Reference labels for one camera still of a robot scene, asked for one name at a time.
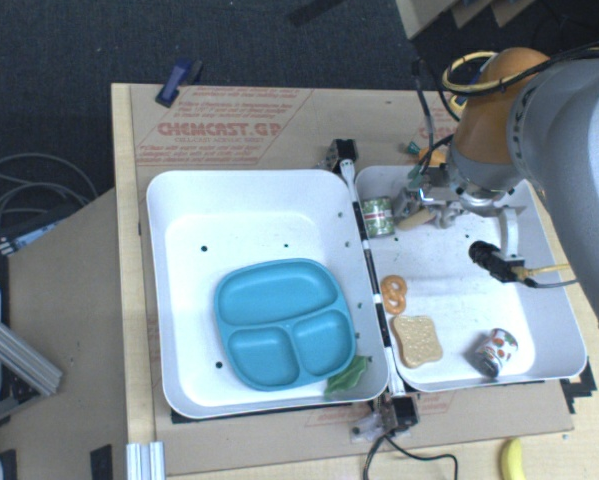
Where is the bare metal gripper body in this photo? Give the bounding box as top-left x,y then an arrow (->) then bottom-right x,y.
417,166 -> 519,216

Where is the green can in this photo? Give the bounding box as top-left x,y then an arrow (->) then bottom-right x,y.
361,196 -> 397,238

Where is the orange toy food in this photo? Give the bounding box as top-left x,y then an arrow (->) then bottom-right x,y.
417,146 -> 450,167

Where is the thin black and white rod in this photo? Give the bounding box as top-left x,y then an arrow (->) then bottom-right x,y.
339,159 -> 406,397

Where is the white plastic tray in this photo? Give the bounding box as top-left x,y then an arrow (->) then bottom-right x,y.
145,168 -> 392,420
353,164 -> 589,394

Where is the orange pretzel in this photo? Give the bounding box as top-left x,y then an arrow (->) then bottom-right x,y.
379,274 -> 409,316

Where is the tan bread slice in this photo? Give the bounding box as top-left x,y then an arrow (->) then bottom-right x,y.
389,313 -> 445,370

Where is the white can with tomato print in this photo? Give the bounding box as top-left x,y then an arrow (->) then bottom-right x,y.
473,327 -> 519,379

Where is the brown cardboard board red print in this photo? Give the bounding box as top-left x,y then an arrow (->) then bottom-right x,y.
128,84 -> 576,477

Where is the blue divided plate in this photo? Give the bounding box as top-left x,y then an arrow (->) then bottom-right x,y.
213,257 -> 358,393

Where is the green lettuce leaf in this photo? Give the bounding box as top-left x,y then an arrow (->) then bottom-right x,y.
323,354 -> 370,401

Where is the yellow banana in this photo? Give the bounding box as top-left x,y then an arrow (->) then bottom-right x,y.
500,437 -> 527,480

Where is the black cylinder on white bracket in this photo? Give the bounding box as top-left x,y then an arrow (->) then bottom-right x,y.
467,203 -> 528,285

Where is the black block with thin wires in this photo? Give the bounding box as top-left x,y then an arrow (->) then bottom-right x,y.
316,138 -> 359,172
350,395 -> 421,443

